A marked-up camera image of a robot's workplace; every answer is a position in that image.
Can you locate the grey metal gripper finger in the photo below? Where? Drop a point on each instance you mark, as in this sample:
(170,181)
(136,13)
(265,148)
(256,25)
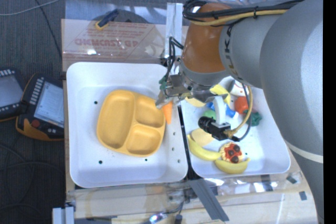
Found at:
(160,101)
(180,102)

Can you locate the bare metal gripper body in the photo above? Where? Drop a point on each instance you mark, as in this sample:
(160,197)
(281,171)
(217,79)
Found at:
(178,86)

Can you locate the orange toy carrot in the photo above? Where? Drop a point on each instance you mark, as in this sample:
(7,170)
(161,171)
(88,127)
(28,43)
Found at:
(168,112)

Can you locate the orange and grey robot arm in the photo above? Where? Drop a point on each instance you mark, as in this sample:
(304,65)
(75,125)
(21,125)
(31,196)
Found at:
(275,60)

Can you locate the pale yellow toy bread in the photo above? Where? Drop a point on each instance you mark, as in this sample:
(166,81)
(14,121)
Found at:
(194,102)

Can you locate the green ball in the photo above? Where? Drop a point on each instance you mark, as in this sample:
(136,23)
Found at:
(209,114)

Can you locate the yellow packet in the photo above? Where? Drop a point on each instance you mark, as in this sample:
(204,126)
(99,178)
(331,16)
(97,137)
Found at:
(220,90)

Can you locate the yellow divided plate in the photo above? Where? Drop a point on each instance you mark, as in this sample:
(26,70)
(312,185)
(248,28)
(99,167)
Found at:
(123,120)

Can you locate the blue and white bottle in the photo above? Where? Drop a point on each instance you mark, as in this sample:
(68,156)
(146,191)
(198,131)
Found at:
(231,112)

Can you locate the yellow banana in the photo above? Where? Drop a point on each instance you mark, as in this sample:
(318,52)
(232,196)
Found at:
(202,152)
(231,166)

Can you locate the white and red bottle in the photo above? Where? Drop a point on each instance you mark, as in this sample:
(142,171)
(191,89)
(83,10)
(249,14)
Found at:
(237,89)

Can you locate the orange toy bottle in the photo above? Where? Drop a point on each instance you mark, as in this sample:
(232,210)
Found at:
(241,105)

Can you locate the toy pizza slice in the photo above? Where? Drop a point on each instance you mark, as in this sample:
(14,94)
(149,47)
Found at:
(231,153)

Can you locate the green broccoli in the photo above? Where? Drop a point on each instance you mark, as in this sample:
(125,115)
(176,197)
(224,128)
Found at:
(256,118)

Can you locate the brown cardboard board red print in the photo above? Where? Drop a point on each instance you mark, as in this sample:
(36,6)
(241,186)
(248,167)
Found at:
(110,42)

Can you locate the white plastic tray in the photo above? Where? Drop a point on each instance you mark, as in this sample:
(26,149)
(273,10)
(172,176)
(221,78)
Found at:
(265,149)
(86,139)

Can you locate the black cylinder on white bracket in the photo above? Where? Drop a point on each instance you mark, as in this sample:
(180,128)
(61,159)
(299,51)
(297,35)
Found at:
(220,131)

